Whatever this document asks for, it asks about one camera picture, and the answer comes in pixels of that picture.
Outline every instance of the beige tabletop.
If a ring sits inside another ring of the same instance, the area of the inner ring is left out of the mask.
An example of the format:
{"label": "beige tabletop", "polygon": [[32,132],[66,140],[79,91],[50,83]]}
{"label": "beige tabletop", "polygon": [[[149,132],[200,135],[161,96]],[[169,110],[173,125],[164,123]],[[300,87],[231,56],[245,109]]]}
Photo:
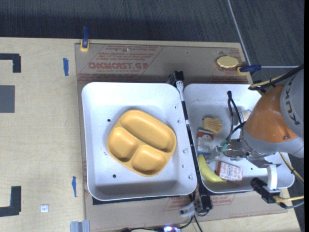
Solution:
{"label": "beige tabletop", "polygon": [[[13,73],[12,61],[0,60],[0,85],[15,86],[15,112],[0,113],[0,207],[10,205],[12,186],[22,189],[21,212],[18,216],[0,217],[1,232],[64,232],[70,231],[71,221],[86,218],[74,52],[78,42],[0,38],[0,53],[18,53],[22,63],[22,72]],[[69,61],[68,76],[64,74],[63,58]],[[71,184],[73,176],[77,180],[77,197]],[[49,205],[49,212],[41,212],[42,204]],[[200,225],[207,232],[300,231],[293,209]],[[183,231],[198,228],[192,223]]]}

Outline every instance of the blue tape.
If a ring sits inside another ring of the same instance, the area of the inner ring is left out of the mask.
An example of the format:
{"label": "blue tape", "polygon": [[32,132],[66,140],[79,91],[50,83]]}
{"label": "blue tape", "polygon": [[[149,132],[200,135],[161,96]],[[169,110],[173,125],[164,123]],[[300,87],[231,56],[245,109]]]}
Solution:
{"label": "blue tape", "polygon": [[73,179],[72,179],[72,187],[73,187],[73,191],[74,191],[74,197],[77,197],[76,195],[76,177],[73,176]]}
{"label": "blue tape", "polygon": [[64,69],[64,75],[69,75],[69,60],[67,58],[63,58],[63,69]]}

